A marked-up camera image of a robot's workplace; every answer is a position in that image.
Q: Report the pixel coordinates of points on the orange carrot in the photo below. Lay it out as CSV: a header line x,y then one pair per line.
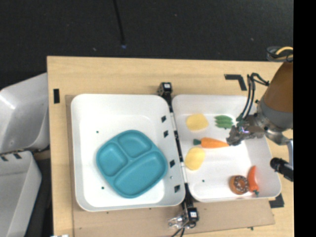
x,y
213,143

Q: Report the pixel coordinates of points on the black cylinder on white bracket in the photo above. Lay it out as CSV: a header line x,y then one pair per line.
x,y
281,167

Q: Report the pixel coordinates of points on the brown doughnut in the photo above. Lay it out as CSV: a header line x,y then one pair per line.
x,y
239,184

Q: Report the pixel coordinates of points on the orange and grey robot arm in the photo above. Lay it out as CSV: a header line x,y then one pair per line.
x,y
280,92

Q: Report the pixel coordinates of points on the orange chili pepper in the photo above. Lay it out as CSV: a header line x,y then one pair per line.
x,y
252,179

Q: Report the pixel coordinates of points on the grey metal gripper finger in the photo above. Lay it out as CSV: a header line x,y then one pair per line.
x,y
239,131
231,139

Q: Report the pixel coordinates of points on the white plastic tray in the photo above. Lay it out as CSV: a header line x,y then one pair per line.
x,y
222,164
118,112

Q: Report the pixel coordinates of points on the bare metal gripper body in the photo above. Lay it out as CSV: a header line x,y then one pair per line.
x,y
256,128

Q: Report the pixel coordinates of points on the thin black and white rod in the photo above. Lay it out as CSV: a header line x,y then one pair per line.
x,y
178,147

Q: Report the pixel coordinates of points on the blue divided plate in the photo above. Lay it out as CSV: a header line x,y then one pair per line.
x,y
133,164

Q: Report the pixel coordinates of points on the green pea pods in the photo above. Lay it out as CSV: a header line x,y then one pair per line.
x,y
223,122

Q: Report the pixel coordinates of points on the yellow round biscuit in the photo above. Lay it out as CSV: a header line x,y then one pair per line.
x,y
195,159
197,122

